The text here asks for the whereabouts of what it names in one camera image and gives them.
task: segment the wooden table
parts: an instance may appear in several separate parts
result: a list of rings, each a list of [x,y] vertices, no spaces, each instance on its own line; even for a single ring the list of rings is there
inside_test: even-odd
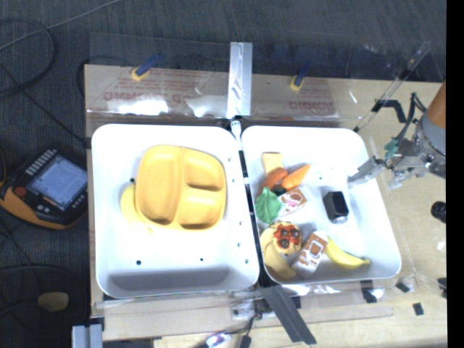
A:
[[[119,67],[86,66],[86,101],[104,91],[117,76]],[[380,80],[323,79],[334,99],[347,97],[358,115],[366,115],[374,99],[380,97],[391,82]],[[253,92],[266,92],[269,85],[285,88],[289,79],[284,76],[254,75]],[[393,98],[400,101],[407,113],[412,92],[427,106],[440,83],[403,83]],[[117,122],[117,115],[87,114],[87,136],[98,126]],[[140,122],[149,122],[139,117]],[[352,128],[356,120],[348,120]],[[383,157],[383,145],[399,133],[393,108],[384,108],[360,131],[370,154]],[[95,277],[94,206],[91,179],[91,150],[88,150],[91,304],[95,315],[104,317],[104,341],[126,339],[153,340],[156,348],[197,347],[204,340],[224,328],[243,325],[231,316],[230,301],[223,297],[177,298],[159,300],[145,298],[132,302],[103,301],[103,292]],[[397,278],[382,286],[383,296],[377,303],[367,303],[362,293],[347,296],[315,296],[302,298],[301,314],[318,341],[318,347],[445,347],[447,345],[447,300],[437,283],[446,278],[446,225],[430,214],[431,205],[446,201],[445,180],[428,174],[413,177],[397,190],[387,188],[390,173],[377,177],[379,187],[395,237],[402,255],[402,270]],[[397,281],[411,286],[403,292]],[[414,306],[422,307],[416,314]],[[252,347],[293,347],[277,318],[270,316],[256,320],[250,332]],[[239,336],[222,347],[238,347]]]

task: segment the blue clip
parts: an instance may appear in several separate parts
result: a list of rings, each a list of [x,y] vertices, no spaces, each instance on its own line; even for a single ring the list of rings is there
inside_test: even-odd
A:
[[[303,67],[298,71],[298,73],[291,79],[290,88],[295,91],[298,91],[303,84],[303,79],[305,78],[308,70],[310,69],[311,61],[307,60]]]
[[[140,81],[150,73],[150,69],[156,66],[161,61],[161,54],[155,54],[148,58],[148,60],[142,65],[132,70],[132,78]]]

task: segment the white tray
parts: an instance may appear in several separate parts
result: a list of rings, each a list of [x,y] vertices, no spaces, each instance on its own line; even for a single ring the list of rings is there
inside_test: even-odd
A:
[[[253,200],[265,179],[261,162],[263,152],[282,153],[283,165],[290,170],[310,163],[311,168],[302,184],[310,192],[310,203],[282,220],[298,225],[304,240],[314,230],[324,229],[342,249],[371,261],[367,268],[345,270],[323,255],[310,278],[275,281],[314,284],[391,278],[398,274],[401,256],[376,180],[348,189],[348,176],[355,174],[368,159],[359,135],[341,128],[256,125],[245,129],[242,144]],[[322,200],[328,191],[343,192],[349,209],[347,222],[333,224],[328,219]],[[262,231],[268,224],[258,221],[258,226]]]
[[[223,219],[205,231],[128,225],[120,196],[137,176],[144,152],[157,144],[198,149],[217,157],[227,180]],[[216,127],[111,124],[92,137],[96,279],[111,297],[245,290],[259,263],[239,154],[233,136]]]

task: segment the white cable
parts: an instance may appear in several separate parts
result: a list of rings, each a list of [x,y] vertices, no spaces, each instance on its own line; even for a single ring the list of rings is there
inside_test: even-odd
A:
[[[76,15],[75,17],[69,18],[69,19],[64,20],[64,21],[62,21],[62,22],[54,23],[53,25],[47,26],[46,29],[48,30],[48,29],[50,29],[50,28],[55,28],[55,27],[58,27],[58,26],[60,26],[60,25],[65,25],[66,23],[72,22],[73,20],[78,20],[79,18],[85,17],[86,15],[92,14],[92,13],[94,13],[94,12],[100,10],[100,9],[106,8],[106,7],[108,7],[109,5],[113,5],[113,4],[119,3],[119,2],[121,2],[121,1],[125,1],[125,0],[113,0],[113,1],[110,1],[110,2],[108,2],[108,3],[106,3],[106,4],[100,5],[100,6],[97,7],[97,8],[93,8],[93,9],[91,9],[91,10],[89,10],[88,12],[85,12],[85,13],[83,13],[83,14]],[[40,32],[42,32],[42,30],[33,31],[33,32],[28,33],[28,34],[26,34],[26,35],[24,35],[24,36],[21,36],[20,38],[17,38],[16,40],[11,41],[11,42],[8,43],[8,44],[5,44],[5,45],[3,45],[3,46],[0,46],[0,51],[2,51],[2,50],[4,50],[4,49],[8,48],[9,46],[11,46],[11,45],[17,43],[18,41],[21,41],[21,40],[24,39],[24,38],[27,38],[27,37],[29,37],[29,36],[31,36],[31,35],[34,35],[34,34],[40,33]]]

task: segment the device screen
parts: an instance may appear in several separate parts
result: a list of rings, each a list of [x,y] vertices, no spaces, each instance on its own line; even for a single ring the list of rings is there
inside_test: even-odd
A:
[[[87,173],[62,156],[56,156],[49,166],[26,188],[43,194],[65,211],[76,196],[86,187]]]

